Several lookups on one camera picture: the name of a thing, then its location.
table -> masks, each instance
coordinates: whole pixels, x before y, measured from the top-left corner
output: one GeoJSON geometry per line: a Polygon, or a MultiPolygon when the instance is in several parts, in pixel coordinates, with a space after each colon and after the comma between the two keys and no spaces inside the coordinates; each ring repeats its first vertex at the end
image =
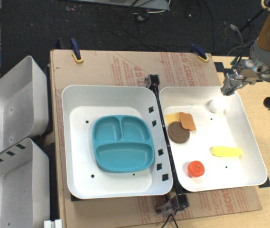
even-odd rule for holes
{"type": "MultiPolygon", "coordinates": [[[[70,196],[68,196],[69,192],[66,190],[66,184],[64,184],[64,175],[66,173],[64,162],[61,162],[61,154],[64,152],[64,149],[62,149],[61,143],[62,138],[60,139],[60,132],[62,134],[62,129],[60,129],[58,126],[60,124],[60,117],[58,118],[58,114],[60,114],[60,109],[57,108],[58,105],[60,105],[60,100],[56,97],[56,93],[58,94],[58,90],[61,86],[58,85],[58,82],[55,81],[56,73],[60,73],[60,69],[62,67],[74,67],[73,70],[75,70],[78,73],[85,72],[85,75],[82,75],[81,77],[75,77],[76,74],[65,74],[65,79],[71,83],[71,84],[97,84],[97,85],[111,85],[113,83],[113,79],[110,76],[107,76],[106,70],[98,70],[98,74],[100,75],[100,78],[102,78],[102,81],[98,81],[96,76],[96,68],[89,67],[89,64],[92,64],[93,61],[96,59],[99,53],[96,51],[81,51],[81,53],[86,53],[86,55],[93,55],[90,57],[87,57],[87,64],[85,71],[83,70],[83,65],[77,65],[75,62],[72,61],[71,52],[68,52],[68,50],[54,50],[51,52],[51,64],[50,64],[50,71],[51,71],[51,85],[52,85],[52,105],[53,105],[53,117],[54,117],[54,131],[55,131],[55,143],[56,143],[56,167],[57,167],[57,181],[58,181],[58,197],[59,197],[59,213],[60,218],[63,220],[63,225],[66,228],[74,228],[70,226],[66,226],[66,224],[71,224],[71,220],[78,219],[79,216],[83,215],[82,212],[87,212],[88,210],[83,210],[83,206],[80,207],[80,204],[78,202],[71,203],[69,201],[70,196]]],[[[153,57],[151,56],[152,53],[145,52],[145,56],[149,57],[151,60],[153,66],[151,66],[151,70],[154,70],[153,72],[149,73],[157,73],[157,64],[162,64],[164,58],[161,58],[158,61],[155,61],[153,57]]],[[[223,62],[225,67],[228,67],[230,65],[230,62],[232,61],[233,57],[211,57],[214,62],[223,62]]],[[[127,60],[123,61],[124,69],[131,67],[131,62],[129,62],[129,65],[125,65],[125,62],[127,60]]],[[[115,63],[122,64],[121,60],[119,61],[119,58],[116,57],[115,63]]],[[[115,73],[117,70],[117,65],[109,65],[111,67],[111,70],[115,73]]],[[[223,82],[224,76],[222,73],[213,73],[213,71],[207,71],[206,75],[208,78],[206,81],[209,83],[209,85],[214,86],[218,85],[218,82],[223,82]]],[[[243,89],[238,90],[238,93],[242,99],[243,106],[245,108],[245,111],[247,113],[248,119],[250,121],[252,130],[254,132],[257,144],[260,148],[261,154],[263,156],[263,160],[265,162],[268,176],[270,179],[270,111],[268,111],[263,106],[263,100],[270,96],[270,84],[269,83],[257,83],[255,85],[248,85],[243,89]]],[[[229,215],[220,215],[220,216],[211,216],[211,217],[205,217],[205,218],[191,218],[191,219],[184,219],[184,220],[178,220],[177,224],[180,228],[185,227],[204,227],[204,228],[238,228],[239,226],[244,227],[256,227],[256,228],[268,228],[270,227],[270,187],[265,188],[258,188],[256,187],[262,209],[258,211],[250,211],[250,212],[244,212],[244,213],[234,213],[229,215]]],[[[127,203],[132,202],[130,198],[125,199],[127,203]]],[[[104,206],[111,205],[110,209],[113,209],[117,205],[123,205],[124,202],[121,202],[121,200],[113,199],[113,200],[95,200],[94,203],[99,202],[101,207],[102,204],[104,206]]],[[[92,201],[87,200],[87,205],[91,205],[92,201]]],[[[124,205],[123,207],[120,207],[124,212],[121,213],[121,216],[119,217],[119,220],[115,220],[115,216],[113,216],[114,211],[109,211],[109,213],[100,214],[98,210],[94,210],[96,207],[93,207],[91,210],[90,216],[92,216],[95,221],[96,225],[99,224],[100,220],[104,220],[107,222],[112,222],[117,227],[121,227],[123,222],[124,216],[128,214],[128,212],[133,212],[133,210],[127,206],[124,205]]],[[[100,212],[103,210],[108,210],[108,207],[103,207],[104,209],[100,209],[100,212]]],[[[133,227],[140,227],[140,228],[159,228],[162,226],[163,223],[158,224],[146,224],[146,225],[140,225],[140,226],[133,226],[133,227]]],[[[175,227],[174,223],[168,223],[166,227],[175,227]]]]}

white bin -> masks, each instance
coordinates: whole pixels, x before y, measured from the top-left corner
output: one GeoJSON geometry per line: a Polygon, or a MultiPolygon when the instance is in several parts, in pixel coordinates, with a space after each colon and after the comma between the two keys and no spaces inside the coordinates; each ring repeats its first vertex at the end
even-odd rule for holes
{"type": "Polygon", "coordinates": [[[220,87],[166,87],[160,91],[159,98],[163,115],[191,114],[197,128],[190,131],[185,143],[170,140],[177,177],[183,188],[192,192],[227,189],[261,185],[267,180],[267,170],[237,92],[223,96],[220,87]],[[210,108],[213,100],[219,102],[217,113],[210,108]],[[214,146],[238,147],[242,155],[213,156],[214,146]],[[189,177],[187,166],[192,161],[204,165],[204,175],[189,177]]]}
{"type": "Polygon", "coordinates": [[[0,152],[48,124],[47,79],[31,56],[0,78],[0,152]]]}
{"type": "Polygon", "coordinates": [[[0,228],[42,228],[49,198],[48,157],[31,139],[0,153],[0,228]]]}
{"type": "Polygon", "coordinates": [[[173,185],[156,97],[144,87],[71,85],[62,93],[67,184],[80,199],[163,195],[173,185]],[[98,167],[92,142],[95,121],[132,115],[148,126],[155,160],[145,170],[113,173],[98,167]]]}

black carpet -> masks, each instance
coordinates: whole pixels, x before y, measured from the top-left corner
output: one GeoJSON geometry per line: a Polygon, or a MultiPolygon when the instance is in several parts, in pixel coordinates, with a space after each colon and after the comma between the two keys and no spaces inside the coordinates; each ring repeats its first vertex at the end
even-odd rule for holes
{"type": "MultiPolygon", "coordinates": [[[[143,9],[66,0],[2,0],[1,75],[25,56],[38,65],[63,38],[70,48],[75,38],[84,50],[183,51],[192,43],[213,55],[239,53],[240,37],[230,24],[242,28],[260,10],[261,0],[172,0],[170,12],[150,14],[143,23],[133,13],[143,9]]],[[[267,17],[262,13],[242,31],[244,44],[255,40],[267,17]]]]}

white ball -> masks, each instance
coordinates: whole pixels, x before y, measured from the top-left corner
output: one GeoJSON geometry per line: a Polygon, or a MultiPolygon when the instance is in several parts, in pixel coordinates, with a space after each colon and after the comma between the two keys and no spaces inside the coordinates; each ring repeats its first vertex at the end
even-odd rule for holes
{"type": "Polygon", "coordinates": [[[213,113],[223,112],[226,109],[226,101],[223,97],[215,98],[210,102],[210,110],[213,113]]]}

wooden table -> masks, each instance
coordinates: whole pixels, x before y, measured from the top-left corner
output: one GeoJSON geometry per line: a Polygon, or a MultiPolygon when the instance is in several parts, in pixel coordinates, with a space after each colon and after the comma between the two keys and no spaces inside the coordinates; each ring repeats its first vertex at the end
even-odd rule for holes
{"type": "MultiPolygon", "coordinates": [[[[232,60],[233,57],[213,57],[214,62],[223,62],[225,67],[229,67],[232,60]]],[[[55,112],[54,117],[56,118],[56,85],[53,81],[52,67],[53,65],[51,66],[52,100],[55,112]]],[[[223,82],[223,73],[218,73],[218,77],[220,79],[220,82],[223,82]]],[[[247,85],[245,88],[240,89],[237,92],[242,99],[243,106],[247,113],[251,128],[261,151],[270,179],[270,111],[268,111],[263,106],[263,100],[266,97],[270,96],[270,83],[256,83],[255,85],[247,85]]],[[[54,128],[56,128],[56,119],[54,119],[54,125],[54,128]]],[[[58,143],[59,141],[57,136],[55,136],[55,141],[56,143],[58,143]]],[[[62,167],[59,161],[57,163],[57,178],[60,218],[63,220],[63,224],[65,226],[65,204],[62,184],[62,167]]],[[[270,187],[257,187],[256,189],[261,201],[262,210],[206,218],[179,220],[177,224],[180,228],[270,228],[270,187]]],[[[160,228],[162,225],[163,223],[158,223],[134,227],[160,228]]],[[[173,222],[169,222],[167,223],[166,227],[172,228],[175,227],[175,224],[173,222]]]]}

